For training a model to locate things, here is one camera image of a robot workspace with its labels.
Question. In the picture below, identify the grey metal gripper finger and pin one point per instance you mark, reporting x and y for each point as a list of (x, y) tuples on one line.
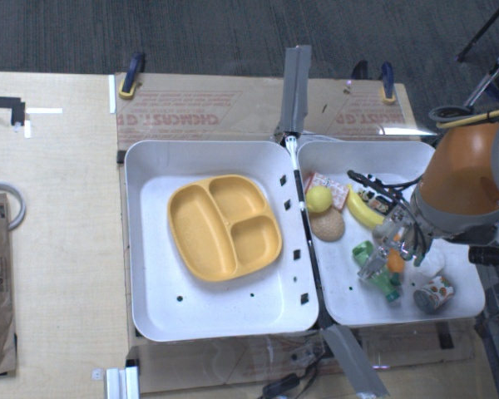
[(384, 228), (373, 264)]

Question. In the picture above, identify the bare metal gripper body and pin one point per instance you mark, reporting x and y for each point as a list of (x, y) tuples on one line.
[(403, 233)]

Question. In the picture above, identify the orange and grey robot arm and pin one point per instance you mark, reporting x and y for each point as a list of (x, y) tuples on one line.
[(461, 168)]

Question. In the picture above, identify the green plastic bottle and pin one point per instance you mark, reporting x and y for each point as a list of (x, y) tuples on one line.
[(380, 283)]

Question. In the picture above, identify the small orange bottle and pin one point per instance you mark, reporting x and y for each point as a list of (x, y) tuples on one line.
[(396, 261)]

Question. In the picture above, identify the black sushi packet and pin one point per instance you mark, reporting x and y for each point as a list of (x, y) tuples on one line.
[(376, 201)]

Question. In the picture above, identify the yellow banana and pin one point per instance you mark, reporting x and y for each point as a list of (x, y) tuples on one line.
[(359, 212)]

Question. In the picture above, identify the white crumpled object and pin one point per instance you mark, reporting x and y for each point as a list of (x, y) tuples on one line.
[(434, 264)]

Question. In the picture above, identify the white plastic tray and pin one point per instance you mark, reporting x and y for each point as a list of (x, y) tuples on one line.
[(349, 306), (158, 306)]

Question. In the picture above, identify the can with orange print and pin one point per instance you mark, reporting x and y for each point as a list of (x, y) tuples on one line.
[(434, 294)]

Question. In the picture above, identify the yellow lemon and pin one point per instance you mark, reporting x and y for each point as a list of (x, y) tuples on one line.
[(318, 198)]

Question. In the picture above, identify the yellow divided plate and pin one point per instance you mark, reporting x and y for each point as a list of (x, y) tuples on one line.
[(216, 231)]

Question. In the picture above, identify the brown cardboard board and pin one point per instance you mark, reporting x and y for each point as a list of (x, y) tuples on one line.
[(233, 106)]

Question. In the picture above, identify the black cylinder on white bracket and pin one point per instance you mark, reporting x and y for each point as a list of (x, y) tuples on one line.
[(484, 255)]

